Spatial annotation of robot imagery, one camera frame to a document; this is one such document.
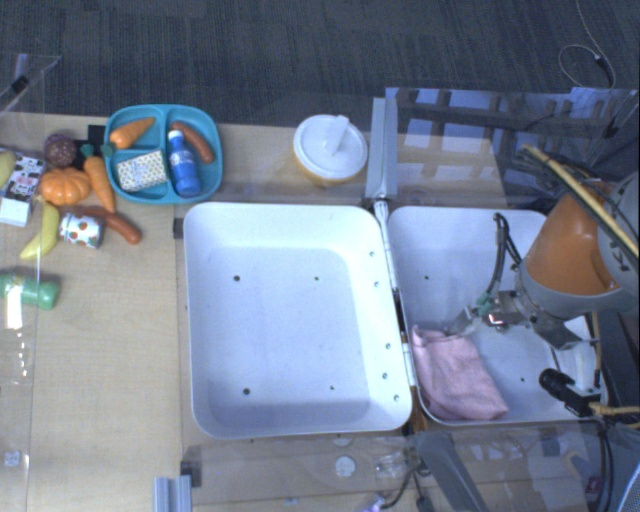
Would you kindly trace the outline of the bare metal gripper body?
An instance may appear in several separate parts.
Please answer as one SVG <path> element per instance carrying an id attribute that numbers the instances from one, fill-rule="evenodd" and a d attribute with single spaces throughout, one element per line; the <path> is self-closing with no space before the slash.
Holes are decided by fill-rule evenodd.
<path id="1" fill-rule="evenodd" d="M 512 326 L 532 327 L 538 316 L 525 308 L 521 296 L 515 291 L 499 291 L 490 302 L 487 325 L 498 330 Z"/>

